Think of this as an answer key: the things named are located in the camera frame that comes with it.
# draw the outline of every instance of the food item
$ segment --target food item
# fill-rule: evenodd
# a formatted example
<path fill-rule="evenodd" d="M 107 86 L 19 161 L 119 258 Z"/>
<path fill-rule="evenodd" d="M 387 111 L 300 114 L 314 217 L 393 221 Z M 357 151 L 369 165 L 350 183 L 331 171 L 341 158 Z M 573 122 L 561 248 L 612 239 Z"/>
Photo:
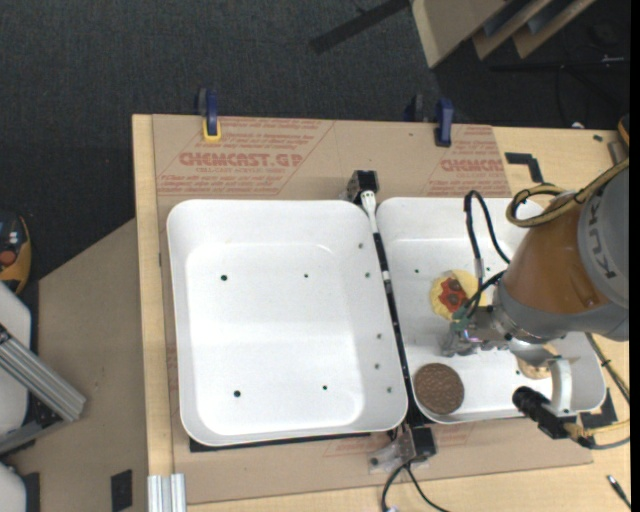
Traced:
<path fill-rule="evenodd" d="M 451 414 L 464 401 L 464 384 L 453 368 L 442 363 L 430 363 L 413 377 L 416 398 L 435 414 Z"/>
<path fill-rule="evenodd" d="M 429 297 L 431 307 L 437 315 L 451 320 L 462 306 L 478 289 L 478 280 L 466 270 L 451 270 L 436 279 Z M 487 303 L 484 294 L 480 296 L 480 306 Z"/>
<path fill-rule="evenodd" d="M 558 351 L 555 347 L 549 343 L 545 344 L 543 348 L 549 352 L 552 356 L 557 356 Z M 530 379 L 540 380 L 540 379 L 548 379 L 551 377 L 551 370 L 549 370 L 548 365 L 544 366 L 534 366 L 532 364 L 527 363 L 524 359 L 520 359 L 516 356 L 516 360 L 518 361 L 518 369 L 525 377 L 529 377 Z"/>

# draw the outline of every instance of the blue clamp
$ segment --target blue clamp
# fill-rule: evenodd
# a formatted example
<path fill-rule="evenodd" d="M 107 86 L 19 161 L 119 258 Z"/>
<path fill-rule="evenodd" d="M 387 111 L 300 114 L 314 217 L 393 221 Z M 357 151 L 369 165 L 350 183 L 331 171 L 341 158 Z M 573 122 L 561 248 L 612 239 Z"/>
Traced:
<path fill-rule="evenodd" d="M 451 146 L 451 123 L 453 121 L 453 103 L 447 98 L 440 98 L 436 103 L 436 122 L 434 129 L 436 146 Z"/>
<path fill-rule="evenodd" d="M 207 142 L 220 140 L 220 119 L 218 119 L 218 95 L 207 88 L 198 91 L 196 110 L 202 116 L 202 134 Z"/>

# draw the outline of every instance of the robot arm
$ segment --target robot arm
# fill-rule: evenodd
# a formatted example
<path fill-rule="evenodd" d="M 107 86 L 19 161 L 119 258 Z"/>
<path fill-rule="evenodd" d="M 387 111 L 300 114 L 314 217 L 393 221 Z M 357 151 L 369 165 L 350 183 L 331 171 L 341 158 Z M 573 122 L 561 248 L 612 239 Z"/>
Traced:
<path fill-rule="evenodd" d="M 543 344 L 568 332 L 628 339 L 628 160 L 610 171 L 610 180 L 583 204 L 559 196 L 542 222 L 532 223 L 493 304 L 454 317 L 444 355 L 505 348 L 513 339 Z"/>
<path fill-rule="evenodd" d="M 593 434 L 576 423 L 571 410 L 571 365 L 545 344 L 570 332 L 617 341 L 629 337 L 629 161 L 575 195 L 550 185 L 541 188 L 548 193 L 550 187 L 558 197 L 537 218 L 515 218 L 530 191 L 514 198 L 507 216 L 531 229 L 507 270 L 485 284 L 496 284 L 493 304 L 481 307 L 470 299 L 454 314 L 441 348 L 450 357 L 509 349 L 534 367 L 548 367 L 551 399 L 521 387 L 514 405 L 550 437 L 571 437 L 593 448 Z"/>

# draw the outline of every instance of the white object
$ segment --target white object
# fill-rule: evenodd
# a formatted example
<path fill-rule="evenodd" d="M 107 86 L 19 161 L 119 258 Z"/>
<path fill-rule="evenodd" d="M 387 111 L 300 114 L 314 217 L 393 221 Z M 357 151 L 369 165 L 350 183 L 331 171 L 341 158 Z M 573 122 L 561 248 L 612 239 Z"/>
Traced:
<path fill-rule="evenodd" d="M 509 199 L 485 201 L 496 237 L 506 254 L 512 256 L 526 230 L 506 220 Z M 521 215 L 529 217 L 539 212 L 540 207 L 530 201 L 523 205 Z M 474 213 L 485 273 L 491 276 L 505 270 L 506 264 L 493 248 L 479 205 Z M 520 386 L 528 386 L 550 398 L 551 379 L 525 377 L 509 351 L 494 349 L 469 356 L 440 355 L 439 340 L 446 335 L 449 322 L 433 312 L 429 297 L 433 282 L 450 270 L 475 272 L 462 199 L 393 198 L 380 205 L 377 217 L 410 374 L 415 375 L 426 364 L 442 363 L 453 368 L 464 385 L 464 401 L 453 413 L 436 414 L 416 399 L 421 412 L 440 423 L 508 418 L 520 415 L 512 403 L 513 392 Z M 491 296 L 492 290 L 487 290 L 487 297 Z M 585 336 L 573 333 L 552 345 L 569 362 L 571 378 L 558 384 L 565 387 L 563 397 L 571 397 L 570 410 L 598 407 L 604 400 L 605 385 L 598 360 Z M 570 395 L 567 395 L 567 383 L 571 386 Z"/>
<path fill-rule="evenodd" d="M 187 512 L 187 491 L 183 473 L 147 478 L 148 512 Z"/>
<path fill-rule="evenodd" d="M 22 479 L 0 464 L 0 507 L 2 512 L 26 512 L 27 492 Z"/>
<path fill-rule="evenodd" d="M 0 323 L 29 348 L 31 313 L 27 306 L 0 281 Z M 22 425 L 27 413 L 29 392 L 0 368 L 0 436 Z"/>
<path fill-rule="evenodd" d="M 212 446 L 389 430 L 407 410 L 369 221 L 344 201 L 190 200 L 167 221 L 180 412 Z"/>
<path fill-rule="evenodd" d="M 556 416 L 566 416 L 571 412 L 571 391 L 573 376 L 571 364 L 566 359 L 555 359 L 550 364 L 553 382 L 553 393 L 548 409 Z"/>

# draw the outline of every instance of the wire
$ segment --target wire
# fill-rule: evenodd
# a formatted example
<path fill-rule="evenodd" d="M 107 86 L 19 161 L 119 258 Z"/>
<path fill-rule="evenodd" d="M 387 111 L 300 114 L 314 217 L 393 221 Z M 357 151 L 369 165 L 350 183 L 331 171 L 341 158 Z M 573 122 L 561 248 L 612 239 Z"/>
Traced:
<path fill-rule="evenodd" d="M 384 488 L 382 489 L 382 499 L 380 500 L 380 506 L 382 507 L 382 512 L 388 512 L 389 510 L 389 507 L 387 506 L 387 492 L 389 492 L 389 487 L 391 487 L 391 484 L 403 469 L 404 469 L 404 466 L 399 466 L 396 469 L 394 469 L 384 484 Z"/>
<path fill-rule="evenodd" d="M 596 193 L 615 176 L 628 168 L 629 157 L 625 158 L 622 162 L 617 163 L 610 169 L 607 169 L 580 191 L 568 196 L 567 201 L 558 205 L 553 205 L 552 208 L 546 209 L 540 215 L 536 215 L 528 219 L 518 219 L 518 217 L 516 216 L 518 207 L 521 204 L 524 204 L 527 199 L 537 195 L 559 196 L 561 194 L 564 194 L 566 190 L 551 183 L 543 183 L 531 189 L 521 190 L 515 196 L 513 196 L 511 203 L 509 203 L 509 206 L 507 207 L 507 219 L 512 224 L 524 228 L 539 226 L 540 224 L 544 224 L 545 222 L 550 222 L 554 219 L 557 219 L 558 217 L 560 217 L 560 215 L 563 215 L 575 206 L 584 204 L 585 201 L 589 199 L 589 197 L 591 197 L 591 195 Z"/>
<path fill-rule="evenodd" d="M 611 361 L 609 359 L 607 359 L 607 357 L 605 356 L 604 352 L 600 348 L 600 345 L 598 344 L 598 342 L 594 338 L 593 334 L 585 333 L 585 335 L 587 337 L 587 340 L 589 341 L 589 344 L 593 348 L 593 351 L 598 356 L 598 359 L 600 360 L 600 363 L 607 370 L 607 372 L 611 376 L 611 379 L 613 380 L 614 384 L 620 390 L 620 393 L 622 394 L 624 399 L 627 401 L 627 404 L 629 405 L 629 407 L 631 407 L 631 391 L 629 390 L 629 386 L 627 386 L 627 384 L 622 379 L 620 374 L 615 370 L 615 368 L 611 364 Z M 629 417 L 626 420 L 619 421 L 619 422 L 614 423 L 612 425 L 604 425 L 602 427 L 594 427 L 594 428 L 584 428 L 584 427 L 582 427 L 580 425 L 577 425 L 575 423 L 574 424 L 565 424 L 565 430 L 567 432 L 569 432 L 569 434 L 570 434 L 572 439 L 577 440 L 579 438 L 592 438 L 596 434 L 601 434 L 603 432 L 611 432 L 613 430 L 618 430 L 618 429 L 620 429 L 622 427 L 630 426 L 630 424 L 631 424 L 631 418 Z M 630 440 L 631 440 L 631 436 L 628 436 L 628 437 L 626 437 L 624 439 L 621 439 L 620 441 L 615 441 L 613 443 L 608 443 L 608 444 L 597 444 L 595 441 L 593 441 L 590 444 L 589 448 L 592 449 L 592 450 L 609 450 L 609 449 L 612 449 L 612 448 L 618 448 L 620 446 L 623 446 L 623 445 L 627 444 Z"/>
<path fill-rule="evenodd" d="M 606 20 L 604 23 L 609 23 L 609 22 L 615 23 L 614 20 Z M 619 24 L 619 23 L 615 23 L 615 24 L 618 25 L 618 28 L 622 28 L 622 24 Z M 572 76 L 573 75 L 572 67 L 580 67 L 582 64 L 584 64 L 583 61 L 585 59 L 587 59 L 587 62 L 589 62 L 593 58 L 592 56 L 594 54 L 598 54 L 601 62 L 605 61 L 605 59 L 609 58 L 610 50 L 612 50 L 613 48 L 607 49 L 605 47 L 599 46 L 594 43 L 580 43 L 573 47 L 570 47 L 567 41 L 566 30 L 562 30 L 560 34 L 562 35 L 562 46 L 563 46 L 564 54 L 566 56 L 566 64 L 562 64 L 558 66 L 558 69 L 556 71 L 555 95 L 556 95 L 556 105 L 558 108 L 558 114 L 560 115 L 562 125 L 564 127 L 569 127 L 571 125 L 571 122 L 567 117 L 565 104 L 562 101 L 563 95 L 560 88 L 560 76 L 563 74 L 563 72 L 565 72 L 564 74 L 568 74 Z M 614 46 L 619 47 L 621 43 L 622 41 L 619 41 Z M 585 86 L 584 88 L 586 90 L 586 97 L 584 99 L 584 108 L 583 108 L 584 113 L 581 121 L 585 127 L 589 127 L 589 122 L 590 122 L 589 117 L 591 112 L 593 90 L 595 88 L 598 88 L 598 86 L 595 83 L 593 83 L 591 80 L 586 81 L 576 76 L 573 76 L 573 79 L 578 81 L 578 83 L 582 84 L 583 86 Z"/>
<path fill-rule="evenodd" d="M 391 441 L 395 441 L 398 437 L 398 430 L 400 430 L 400 427 L 396 427 L 393 430 L 389 430 L 387 432 L 387 435 L 389 436 L 389 439 L 391 439 Z"/>
<path fill-rule="evenodd" d="M 496 252 L 502 258 L 502 260 L 507 263 L 507 265 L 511 262 L 509 257 L 504 253 L 500 244 L 498 243 L 498 239 L 496 238 L 495 229 L 493 227 L 493 222 L 491 220 L 491 214 L 489 213 L 489 208 L 487 207 L 487 203 L 485 202 L 482 194 L 477 190 L 471 190 L 464 196 L 464 212 L 466 214 L 466 225 L 467 225 L 467 234 L 469 235 L 469 241 L 471 242 L 471 249 L 473 251 L 473 257 L 476 263 L 476 277 L 478 278 L 478 291 L 473 295 L 471 299 L 469 299 L 465 305 L 468 310 L 467 318 L 470 318 L 473 315 L 480 305 L 480 297 L 482 291 L 486 290 L 488 285 L 485 286 L 483 284 L 483 275 L 484 275 L 484 265 L 482 263 L 482 254 L 480 252 L 480 246 L 478 245 L 478 239 L 476 237 L 475 230 L 473 228 L 473 211 L 472 211 L 472 201 L 473 199 L 477 199 L 482 207 L 482 211 L 484 213 L 484 218 L 487 223 L 487 230 L 489 231 L 489 237 L 491 238 L 491 243 L 495 248 Z"/>
<path fill-rule="evenodd" d="M 464 307 L 470 308 L 469 312 L 467 313 L 467 318 L 470 318 L 471 315 L 473 315 L 473 313 L 478 307 L 478 304 L 480 304 L 480 297 L 482 296 L 482 292 L 484 292 L 487 288 L 489 288 L 489 286 L 496 284 L 502 278 L 504 273 L 505 271 L 503 270 L 502 272 L 498 272 L 497 274 L 489 278 L 480 288 L 478 288 L 476 293 L 474 293 L 471 296 L 471 298 L 466 302 Z"/>
<path fill-rule="evenodd" d="M 425 495 L 424 492 L 422 492 L 422 489 L 420 487 L 420 484 L 418 483 L 418 481 L 416 480 L 416 477 L 413 476 L 413 472 L 411 471 L 411 467 L 409 464 L 407 464 L 406 466 L 406 470 L 407 473 L 409 473 L 409 476 L 411 477 L 411 480 L 413 481 L 413 485 L 416 486 L 416 489 L 418 490 L 418 493 L 420 494 L 420 496 L 422 497 L 422 499 L 424 501 L 426 501 L 429 505 L 431 505 L 433 508 L 435 508 L 436 510 L 439 510 L 440 512 L 449 512 L 448 510 L 439 507 L 438 505 L 436 505 L 435 503 L 433 503 L 429 498 L 427 498 L 427 496 Z"/>
<path fill-rule="evenodd" d="M 493 243 L 493 247 L 496 249 L 496 252 L 500 255 L 502 260 L 505 263 L 509 264 L 511 260 L 504 253 L 504 251 L 500 247 L 500 244 L 498 243 L 498 239 L 496 238 L 496 233 L 493 228 L 493 222 L 491 221 L 491 214 L 489 213 L 489 208 L 487 208 L 487 203 L 485 202 L 480 192 L 478 192 L 477 190 L 469 191 L 464 197 L 464 211 L 467 214 L 467 231 L 469 233 L 469 237 L 472 238 L 471 245 L 474 246 L 474 255 L 476 255 L 477 252 L 476 257 L 480 258 L 480 249 L 478 248 L 478 242 L 473 230 L 473 218 L 471 212 L 471 200 L 474 197 L 478 200 L 480 206 L 482 206 L 482 211 L 484 212 L 484 218 L 487 221 L 487 229 L 489 230 L 489 236 L 491 237 L 491 243 Z"/>
<path fill-rule="evenodd" d="M 389 512 L 391 509 L 389 508 L 389 506 L 387 505 L 387 493 L 389 492 L 389 488 L 391 487 L 391 484 L 394 482 L 394 480 L 398 477 L 398 475 L 402 472 L 402 470 L 406 470 L 407 473 L 409 473 L 409 477 L 411 478 L 411 480 L 413 481 L 413 485 L 415 486 L 415 488 L 417 489 L 418 493 L 420 494 L 420 497 L 427 502 L 431 507 L 433 507 L 434 509 L 440 511 L 440 512 L 449 512 L 448 510 L 439 507 L 438 505 L 436 505 L 435 503 L 433 503 L 427 496 L 426 494 L 422 491 L 422 488 L 420 487 L 420 484 L 418 483 L 418 481 L 416 480 L 416 477 L 413 475 L 413 472 L 411 471 L 411 464 L 413 462 L 416 462 L 416 459 L 412 459 L 409 462 L 407 462 L 406 464 L 403 464 L 402 466 L 399 466 L 398 468 L 396 468 L 395 470 L 393 470 L 393 472 L 389 475 L 389 478 L 387 478 L 387 481 L 384 484 L 384 488 L 382 489 L 382 499 L 380 500 L 380 506 L 382 507 L 382 512 Z"/>

